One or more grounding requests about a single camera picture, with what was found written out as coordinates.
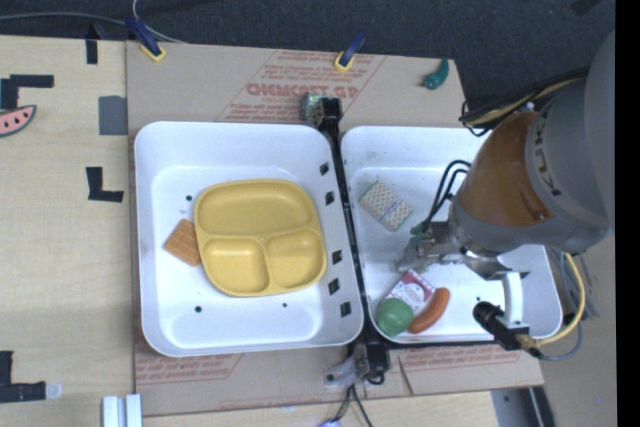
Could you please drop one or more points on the green and white small packet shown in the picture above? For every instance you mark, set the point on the green and white small packet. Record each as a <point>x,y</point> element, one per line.
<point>310,107</point>

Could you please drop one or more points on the white patterned packet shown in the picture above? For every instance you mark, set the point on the white patterned packet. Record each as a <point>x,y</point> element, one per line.
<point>385,206</point>

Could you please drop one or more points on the orange sausage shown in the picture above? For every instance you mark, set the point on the orange sausage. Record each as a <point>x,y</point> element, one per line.
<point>429,312</point>

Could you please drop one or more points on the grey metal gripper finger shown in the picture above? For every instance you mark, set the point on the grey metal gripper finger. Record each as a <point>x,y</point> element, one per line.
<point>411,260</point>

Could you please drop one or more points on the teal green toy pepper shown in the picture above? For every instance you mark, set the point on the teal green toy pepper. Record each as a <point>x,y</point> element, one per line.
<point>435,77</point>

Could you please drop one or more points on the orange waffle biscuit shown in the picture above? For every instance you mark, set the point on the orange waffle biscuit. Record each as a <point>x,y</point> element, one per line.
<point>181,242</point>

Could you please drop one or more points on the white plastic tray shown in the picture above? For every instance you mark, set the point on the white plastic tray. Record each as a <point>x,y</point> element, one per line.
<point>400,155</point>
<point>165,305</point>

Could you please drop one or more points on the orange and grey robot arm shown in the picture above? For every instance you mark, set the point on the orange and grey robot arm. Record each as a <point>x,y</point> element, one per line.
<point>545,175</point>

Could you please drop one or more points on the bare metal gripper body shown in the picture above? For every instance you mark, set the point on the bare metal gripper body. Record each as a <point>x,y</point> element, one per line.
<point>442,242</point>

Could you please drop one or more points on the brown cardboard board red print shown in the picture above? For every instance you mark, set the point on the brown cardboard board red print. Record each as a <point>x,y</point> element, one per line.
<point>210,80</point>

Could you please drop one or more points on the thin black rod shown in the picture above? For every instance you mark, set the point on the thin black rod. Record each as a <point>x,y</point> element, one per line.
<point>345,195</point>

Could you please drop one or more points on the pink watermelon slice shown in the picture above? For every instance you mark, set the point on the pink watermelon slice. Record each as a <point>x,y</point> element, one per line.
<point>16,120</point>

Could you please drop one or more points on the green apple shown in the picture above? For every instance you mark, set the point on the green apple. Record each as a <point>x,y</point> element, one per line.
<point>394,316</point>

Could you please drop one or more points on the black cylinder on white bracket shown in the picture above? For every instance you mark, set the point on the black cylinder on white bracket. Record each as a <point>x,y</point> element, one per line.
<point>512,300</point>

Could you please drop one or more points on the red and white carton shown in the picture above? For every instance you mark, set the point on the red and white carton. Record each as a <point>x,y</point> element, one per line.
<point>412,291</point>

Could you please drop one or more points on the yellow divided plate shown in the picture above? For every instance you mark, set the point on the yellow divided plate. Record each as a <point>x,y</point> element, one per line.
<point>260,235</point>

